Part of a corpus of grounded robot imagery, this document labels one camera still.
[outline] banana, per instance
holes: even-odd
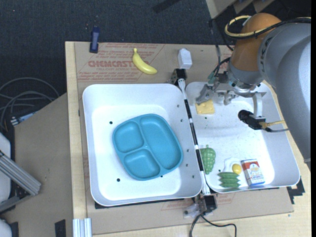
[[[148,65],[142,60],[142,58],[137,53],[137,48],[134,48],[133,63],[141,72],[144,72],[149,75],[157,73],[157,70],[154,67]]]

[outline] table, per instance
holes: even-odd
[[[78,56],[78,48],[88,47],[89,43],[78,44],[78,42],[66,42],[66,66],[67,66],[67,94],[68,94],[68,115],[69,115],[69,135],[70,135],[70,154],[71,154],[71,178],[72,178],[72,194],[73,194],[73,217],[75,219],[84,219],[88,217],[87,197],[84,185],[84,166],[82,160],[82,131],[80,127],[80,116],[78,115],[80,94],[78,88],[78,78],[80,75],[76,69],[78,65],[78,59],[83,60],[83,64],[86,63],[84,58]],[[111,50],[115,50],[117,46],[124,45],[113,43]],[[175,51],[179,48],[188,48],[193,55],[194,65],[196,67],[203,68],[201,71],[205,72],[208,68],[214,68],[216,66],[216,51],[214,46],[205,45],[156,45],[159,48],[162,46],[165,52],[161,57],[156,54],[153,64],[158,62],[164,63],[163,73],[156,78],[149,76],[139,76],[138,82],[164,82],[169,78],[175,66],[177,66],[176,57],[174,57]],[[229,55],[224,47],[221,47],[222,54]],[[205,80],[206,74],[202,72],[197,73],[191,68],[188,70],[188,82]],[[80,81],[82,85],[88,85],[89,83],[84,80]],[[303,158],[296,148],[292,138],[289,138],[291,146],[293,148],[297,163],[302,175],[303,184],[305,187],[305,193],[301,197],[295,197],[295,204],[293,205],[294,212],[279,214],[258,216],[243,219],[233,219],[229,221],[221,221],[217,223],[235,223],[237,225],[239,236],[254,236],[256,233],[265,233],[265,236],[311,236],[311,173],[307,166],[304,164]],[[143,230],[129,231],[129,236],[187,236],[189,233],[190,224],[186,221],[186,224],[169,226],[163,228],[151,228]],[[210,228],[206,223],[197,224],[195,226],[194,234],[198,236],[208,236],[213,234],[215,236],[226,236],[230,233],[233,235],[233,229],[222,228]],[[126,232],[110,233],[95,235],[99,237],[103,236],[126,236]]]

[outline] blue divided plate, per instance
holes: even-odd
[[[138,180],[165,175],[183,159],[177,137],[167,121],[156,114],[121,123],[114,129],[112,140],[124,168]]]

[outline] black floor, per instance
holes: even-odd
[[[180,0],[157,13],[166,0],[0,0],[0,87],[21,77],[42,79],[59,94],[66,92],[65,41],[90,41],[93,25],[99,41],[214,44],[205,0]],[[282,20],[311,16],[311,0],[276,0],[265,12]],[[242,13],[255,13],[250,5]],[[232,7],[216,18],[219,31],[236,16]],[[41,82],[19,80],[0,93],[17,96],[27,90],[54,93]],[[0,108],[8,103],[0,97]]]

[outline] yellow sponge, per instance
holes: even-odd
[[[214,114],[215,113],[213,101],[211,99],[199,105],[195,103],[195,105],[196,105],[197,114]]]

